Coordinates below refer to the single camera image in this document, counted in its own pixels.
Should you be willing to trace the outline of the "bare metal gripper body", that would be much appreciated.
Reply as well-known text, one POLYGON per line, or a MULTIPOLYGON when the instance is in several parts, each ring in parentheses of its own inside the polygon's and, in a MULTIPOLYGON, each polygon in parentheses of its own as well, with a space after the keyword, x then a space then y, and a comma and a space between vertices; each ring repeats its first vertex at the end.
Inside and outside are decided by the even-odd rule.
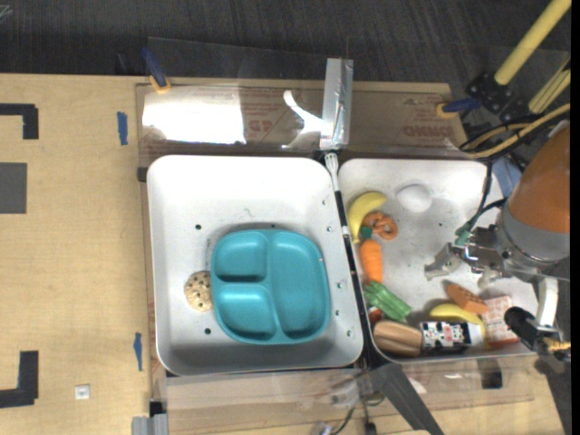
POLYGON ((505 262, 510 259, 511 253, 504 242, 498 225, 475 227, 469 233, 460 257, 474 273, 507 275, 505 262))

